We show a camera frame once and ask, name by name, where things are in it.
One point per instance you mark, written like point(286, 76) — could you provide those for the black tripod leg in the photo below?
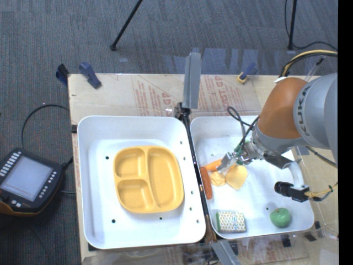
point(128, 19)

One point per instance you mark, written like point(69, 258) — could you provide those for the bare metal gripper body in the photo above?
point(252, 151)

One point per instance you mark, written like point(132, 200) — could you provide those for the yellow divided plate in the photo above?
point(162, 175)

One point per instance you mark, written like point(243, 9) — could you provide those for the white plastic tray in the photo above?
point(99, 192)
point(256, 203)

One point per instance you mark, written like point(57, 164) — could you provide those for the green apple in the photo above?
point(280, 217)

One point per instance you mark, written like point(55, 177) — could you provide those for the green patterned packet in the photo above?
point(231, 222)

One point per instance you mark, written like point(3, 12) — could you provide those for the brown sausage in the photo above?
point(206, 182)

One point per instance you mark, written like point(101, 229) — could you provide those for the black cylinder on white bracket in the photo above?
point(289, 190)

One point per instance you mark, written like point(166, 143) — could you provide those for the orange carrot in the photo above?
point(212, 165)

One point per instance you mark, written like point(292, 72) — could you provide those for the brown cardboard board red print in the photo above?
point(124, 98)

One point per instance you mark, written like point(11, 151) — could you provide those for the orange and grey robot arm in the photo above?
point(284, 112)

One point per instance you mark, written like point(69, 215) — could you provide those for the yellow cheese slice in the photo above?
point(236, 178)

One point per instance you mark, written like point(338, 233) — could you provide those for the black stand pole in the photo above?
point(293, 18)

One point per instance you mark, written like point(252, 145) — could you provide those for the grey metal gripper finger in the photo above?
point(225, 161)
point(244, 161)

